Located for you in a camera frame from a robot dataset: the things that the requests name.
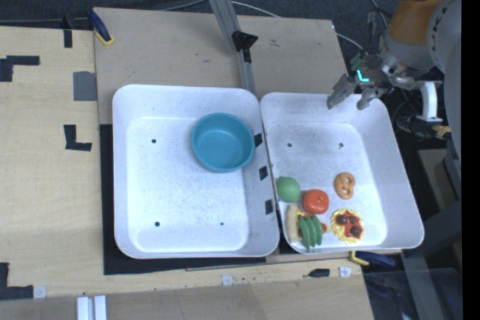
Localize beige hot dog bun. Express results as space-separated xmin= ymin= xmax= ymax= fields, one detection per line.
xmin=285 ymin=204 xmax=302 ymax=242

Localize green pea pods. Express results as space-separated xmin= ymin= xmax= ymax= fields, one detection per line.
xmin=298 ymin=214 xmax=325 ymax=250

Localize red tomato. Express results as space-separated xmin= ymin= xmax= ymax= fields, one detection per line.
xmin=301 ymin=188 xmax=331 ymax=216

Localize blue bowl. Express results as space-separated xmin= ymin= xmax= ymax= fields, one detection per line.
xmin=190 ymin=112 xmax=257 ymax=174

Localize orange pretzel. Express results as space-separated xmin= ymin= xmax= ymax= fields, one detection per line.
xmin=333 ymin=172 xmax=356 ymax=201

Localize green lime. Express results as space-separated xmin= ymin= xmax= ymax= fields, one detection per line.
xmin=275 ymin=175 xmax=302 ymax=204

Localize yellow pasta with meatballs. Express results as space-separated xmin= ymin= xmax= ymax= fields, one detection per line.
xmin=330 ymin=208 xmax=366 ymax=246

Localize black cylinder on white bracket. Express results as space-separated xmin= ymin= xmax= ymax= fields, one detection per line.
xmin=396 ymin=80 xmax=452 ymax=140

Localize white plastic tray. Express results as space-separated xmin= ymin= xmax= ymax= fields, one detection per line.
xmin=259 ymin=91 xmax=426 ymax=256
xmin=112 ymin=83 xmax=281 ymax=260

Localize pale wood board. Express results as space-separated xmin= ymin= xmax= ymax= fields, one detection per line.
xmin=92 ymin=6 xmax=401 ymax=272

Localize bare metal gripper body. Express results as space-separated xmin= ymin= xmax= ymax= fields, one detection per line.
xmin=350 ymin=52 xmax=422 ymax=94

